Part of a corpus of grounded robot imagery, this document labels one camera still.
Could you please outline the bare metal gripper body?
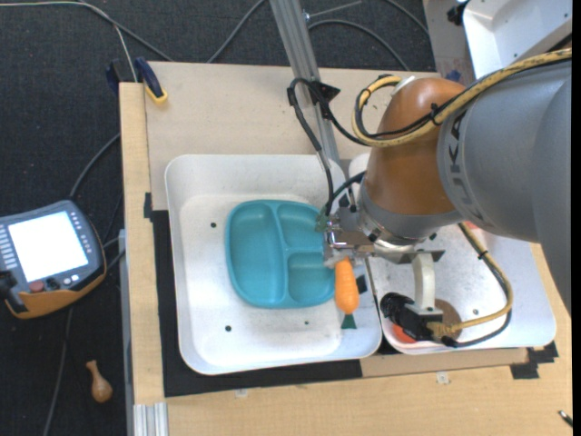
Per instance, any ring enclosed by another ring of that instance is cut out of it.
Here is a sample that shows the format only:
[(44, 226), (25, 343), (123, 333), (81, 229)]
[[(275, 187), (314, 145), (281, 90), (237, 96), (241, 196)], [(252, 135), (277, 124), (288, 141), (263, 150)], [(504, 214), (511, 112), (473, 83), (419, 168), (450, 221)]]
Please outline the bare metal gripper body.
[[(416, 246), (437, 230), (436, 215), (407, 215), (365, 207), (352, 213), (340, 208), (334, 230), (343, 231), (350, 247), (373, 243), (375, 257), (392, 263), (410, 263), (417, 254)], [(334, 261), (349, 257), (347, 250), (334, 250)]]

